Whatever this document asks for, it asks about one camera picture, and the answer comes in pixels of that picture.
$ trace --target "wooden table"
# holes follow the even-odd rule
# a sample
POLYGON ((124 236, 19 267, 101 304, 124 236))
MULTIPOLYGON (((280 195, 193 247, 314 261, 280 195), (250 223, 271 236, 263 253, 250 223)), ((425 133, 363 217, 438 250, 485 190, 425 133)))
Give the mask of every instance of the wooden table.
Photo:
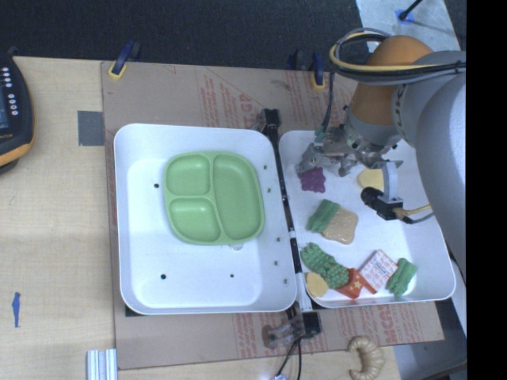
MULTIPOLYGON (((0 378, 86 378, 86 352, 115 348, 103 146, 78 145, 78 111, 102 111, 100 61, 15 58, 36 142, 0 175, 0 378), (19 326, 12 303, 19 293, 19 326)), ((392 347, 379 380, 399 379, 392 347)), ((121 370, 119 379, 270 379, 283 356, 121 370)), ((295 378, 297 354, 284 373, 295 378)), ((347 351, 303 354, 301 379, 346 380, 347 351)))

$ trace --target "green plate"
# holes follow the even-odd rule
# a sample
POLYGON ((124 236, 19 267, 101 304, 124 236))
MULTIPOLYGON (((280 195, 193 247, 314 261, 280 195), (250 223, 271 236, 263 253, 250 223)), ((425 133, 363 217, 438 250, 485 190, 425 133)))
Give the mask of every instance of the green plate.
POLYGON ((241 155, 180 154, 168 161, 164 183, 170 226, 185 242, 232 245, 262 231, 261 188, 254 167, 241 155))

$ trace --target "yellow round object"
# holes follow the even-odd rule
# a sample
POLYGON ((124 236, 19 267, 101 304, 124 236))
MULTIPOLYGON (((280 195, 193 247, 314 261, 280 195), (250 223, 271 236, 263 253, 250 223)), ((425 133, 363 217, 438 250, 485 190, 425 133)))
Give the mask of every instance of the yellow round object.
POLYGON ((362 188, 373 187, 383 191, 383 174, 381 169, 365 169, 357 175, 357 183, 362 188))
POLYGON ((307 289, 313 297, 322 297, 329 289, 326 281, 317 273, 307 273, 307 289))

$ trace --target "black fabric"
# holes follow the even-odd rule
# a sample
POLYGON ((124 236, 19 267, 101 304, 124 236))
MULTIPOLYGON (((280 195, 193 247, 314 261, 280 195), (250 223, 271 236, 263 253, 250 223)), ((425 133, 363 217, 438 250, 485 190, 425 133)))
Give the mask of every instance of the black fabric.
MULTIPOLYGON (((466 50, 467 0, 444 0, 466 50)), ((284 69, 360 27, 355 0, 0 0, 0 50, 114 60, 128 40, 139 60, 284 69)), ((330 61, 325 60, 326 70, 330 61)))

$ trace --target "cardboard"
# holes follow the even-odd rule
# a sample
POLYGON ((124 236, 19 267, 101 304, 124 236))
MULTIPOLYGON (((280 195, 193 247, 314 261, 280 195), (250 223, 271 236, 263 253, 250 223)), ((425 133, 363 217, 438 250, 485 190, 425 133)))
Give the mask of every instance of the cardboard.
MULTIPOLYGON (((327 89, 312 88, 311 74, 297 70, 128 63, 120 80, 101 64, 115 336, 120 370, 285 355, 269 349, 266 328, 284 324, 281 313, 139 316, 121 298, 112 141, 130 123, 251 128, 263 108, 278 108, 280 136, 314 130, 322 122, 327 89)), ((338 125, 356 83, 336 75, 331 125, 338 125)), ((381 346, 444 338, 434 302, 319 310, 322 332, 303 353, 345 350, 351 337, 368 335, 381 346)))

